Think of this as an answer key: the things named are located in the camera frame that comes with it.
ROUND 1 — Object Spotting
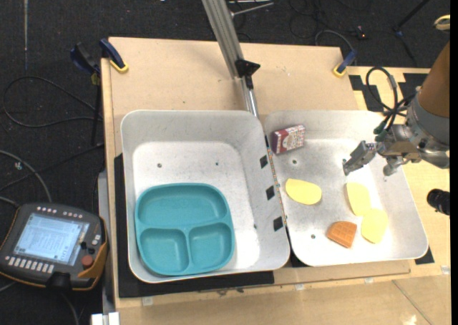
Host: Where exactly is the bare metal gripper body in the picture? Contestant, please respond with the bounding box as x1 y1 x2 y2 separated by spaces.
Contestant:
375 124 451 170

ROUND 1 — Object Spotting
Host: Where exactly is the white plastic tray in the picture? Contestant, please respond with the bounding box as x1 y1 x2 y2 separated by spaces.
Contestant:
263 109 429 268
120 109 291 284

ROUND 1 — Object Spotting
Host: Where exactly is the yellow oval chip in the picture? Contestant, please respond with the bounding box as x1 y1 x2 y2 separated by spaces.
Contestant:
285 178 323 206
360 208 389 245
345 182 374 217

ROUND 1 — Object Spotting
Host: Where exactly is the maroon and white carton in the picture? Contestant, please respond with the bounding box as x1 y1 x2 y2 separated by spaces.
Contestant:
270 124 307 155

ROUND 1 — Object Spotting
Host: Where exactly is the orange waffle piece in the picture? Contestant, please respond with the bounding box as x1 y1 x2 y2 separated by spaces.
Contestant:
326 220 358 249

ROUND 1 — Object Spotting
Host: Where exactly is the thin rod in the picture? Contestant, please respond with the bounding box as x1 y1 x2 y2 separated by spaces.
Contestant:
244 87 288 228

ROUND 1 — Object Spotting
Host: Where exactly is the blue divided plate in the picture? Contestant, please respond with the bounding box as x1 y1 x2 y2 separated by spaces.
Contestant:
134 183 236 277

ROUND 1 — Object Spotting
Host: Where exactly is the pale wood board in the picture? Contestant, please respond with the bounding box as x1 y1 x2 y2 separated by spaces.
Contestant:
101 36 412 310

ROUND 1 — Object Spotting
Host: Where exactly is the black cylinder on white bracket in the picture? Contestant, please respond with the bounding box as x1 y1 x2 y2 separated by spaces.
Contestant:
426 188 451 216

